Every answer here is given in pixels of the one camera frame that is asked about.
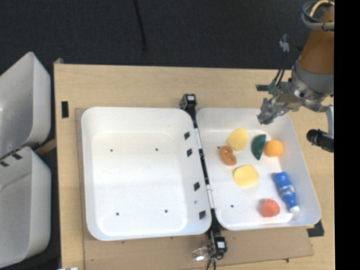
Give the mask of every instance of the orange ball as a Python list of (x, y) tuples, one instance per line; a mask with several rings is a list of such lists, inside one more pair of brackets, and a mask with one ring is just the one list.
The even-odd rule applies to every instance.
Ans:
[(280, 213), (280, 206), (275, 200), (265, 199), (262, 203), (261, 212), (265, 217), (274, 217)]
[(266, 142), (264, 152), (270, 157), (280, 156), (284, 151), (284, 146), (279, 140), (271, 140)]

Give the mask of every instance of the blue bottle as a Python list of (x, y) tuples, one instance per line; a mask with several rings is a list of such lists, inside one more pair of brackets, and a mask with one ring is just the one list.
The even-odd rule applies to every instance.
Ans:
[(300, 208), (295, 202), (296, 193), (294, 186), (289, 180), (289, 175), (286, 172), (281, 172), (273, 175), (273, 180), (275, 182), (277, 191), (281, 199), (287, 204), (289, 211), (291, 213), (297, 213), (300, 211)]

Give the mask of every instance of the wooden board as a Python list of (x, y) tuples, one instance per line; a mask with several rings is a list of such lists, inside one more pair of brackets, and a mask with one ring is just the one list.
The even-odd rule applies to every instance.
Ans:
[[(191, 250), (206, 236), (168, 237), (101, 242), (83, 227), (75, 109), (93, 106), (176, 107), (185, 93), (196, 94), (197, 108), (260, 108), (275, 70), (204, 69), (183, 67), (55, 65), (56, 137), (60, 190), (62, 266), (79, 269), (191, 269), (203, 268), (191, 260)], [(62, 117), (67, 102), (69, 116)], [(218, 261), (220, 269), (257, 263), (259, 269), (333, 269), (334, 262), (334, 155), (311, 146), (310, 129), (327, 130), (325, 114), (308, 109), (290, 113), (303, 155), (322, 208), (324, 237), (311, 240), (303, 227), (257, 231), (223, 231), (229, 251)], [(282, 259), (305, 257), (291, 260)], [(253, 269), (254, 265), (241, 265)]]

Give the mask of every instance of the white plastic container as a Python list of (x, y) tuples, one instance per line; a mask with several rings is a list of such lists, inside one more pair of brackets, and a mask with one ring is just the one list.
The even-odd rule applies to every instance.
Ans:
[(86, 221), (95, 238), (206, 232), (211, 214), (186, 112), (94, 107), (81, 125)]
[[(204, 108), (197, 113), (200, 137), (183, 110), (162, 108), (94, 107), (81, 119), (85, 212), (90, 233), (99, 240), (196, 235), (211, 223), (209, 197), (218, 222), (233, 231), (310, 226), (321, 215), (320, 206), (290, 118), (279, 117), (260, 125), (259, 109)], [(237, 164), (228, 166), (219, 148), (237, 128), (249, 140), (234, 152)], [(267, 141), (281, 140), (279, 157), (263, 154), (257, 160), (251, 141), (266, 134)], [(204, 151), (211, 191), (207, 192), (199, 157)], [(253, 165), (259, 175), (254, 185), (241, 188), (233, 171)], [(298, 194), (298, 214), (286, 209), (271, 175), (286, 171)], [(194, 185), (200, 188), (194, 191)], [(280, 214), (266, 218), (260, 203), (274, 199)], [(199, 219), (199, 213), (206, 217)]]
[(0, 76), (0, 268), (50, 240), (51, 171), (30, 148), (50, 131), (50, 84), (32, 52)]
[[(289, 116), (277, 117), (273, 123), (261, 125), (257, 119), (259, 113), (259, 109), (240, 108), (203, 108), (197, 113), (219, 223), (234, 231), (316, 224), (321, 217), (320, 205)], [(242, 151), (234, 151), (236, 165), (228, 166), (221, 161), (219, 147), (227, 144), (228, 136), (237, 128), (245, 128), (249, 139)], [(283, 154), (278, 157), (262, 154), (257, 160), (251, 151), (251, 142), (261, 134), (266, 134), (266, 141), (280, 140), (284, 145)], [(260, 178), (251, 186), (239, 187), (234, 181), (233, 171), (246, 164), (251, 164)], [(294, 185), (300, 208), (297, 214), (287, 210), (272, 181), (272, 174), (282, 171), (289, 174)], [(270, 218), (261, 215), (264, 199), (274, 199), (280, 204), (279, 215)]]

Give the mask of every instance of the green object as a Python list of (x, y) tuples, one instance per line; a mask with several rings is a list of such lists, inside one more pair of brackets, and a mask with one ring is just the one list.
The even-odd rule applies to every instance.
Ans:
[(276, 91), (276, 78), (268, 85), (269, 94), (274, 94)]
[(253, 152), (256, 159), (260, 160), (261, 154), (263, 153), (265, 146), (266, 135), (258, 135), (253, 139), (251, 144), (251, 151)]

